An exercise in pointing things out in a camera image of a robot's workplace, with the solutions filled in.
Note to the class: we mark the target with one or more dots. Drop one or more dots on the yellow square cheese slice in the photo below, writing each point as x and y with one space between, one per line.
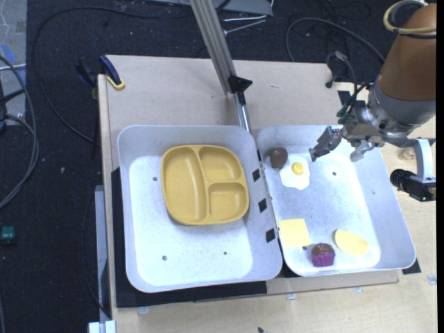
294 232

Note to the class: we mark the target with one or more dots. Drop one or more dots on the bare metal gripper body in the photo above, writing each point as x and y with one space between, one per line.
364 127

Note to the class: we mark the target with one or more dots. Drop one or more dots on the yellow divided plate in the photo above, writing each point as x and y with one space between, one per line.
204 186

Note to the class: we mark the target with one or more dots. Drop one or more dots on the white plastic tray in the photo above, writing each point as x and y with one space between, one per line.
340 206
194 255

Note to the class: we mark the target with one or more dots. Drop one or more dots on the purple and brown cupcake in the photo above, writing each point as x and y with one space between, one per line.
323 255

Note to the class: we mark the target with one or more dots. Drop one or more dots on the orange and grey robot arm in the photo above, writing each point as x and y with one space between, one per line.
409 64

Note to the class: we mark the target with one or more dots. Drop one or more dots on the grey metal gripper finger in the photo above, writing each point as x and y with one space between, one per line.
360 151
324 146

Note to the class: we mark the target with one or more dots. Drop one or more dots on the brown round toy food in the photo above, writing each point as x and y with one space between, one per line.
278 156

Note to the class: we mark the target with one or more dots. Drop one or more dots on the black cylinder on white bracket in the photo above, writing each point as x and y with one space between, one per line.
404 180

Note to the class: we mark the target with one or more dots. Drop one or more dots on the yellow half-round slice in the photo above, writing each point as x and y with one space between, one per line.
350 243

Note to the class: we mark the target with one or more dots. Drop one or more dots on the white and yellow fried egg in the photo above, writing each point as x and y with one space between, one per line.
295 179

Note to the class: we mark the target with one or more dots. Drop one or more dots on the pale wood board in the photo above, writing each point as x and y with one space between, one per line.
173 92

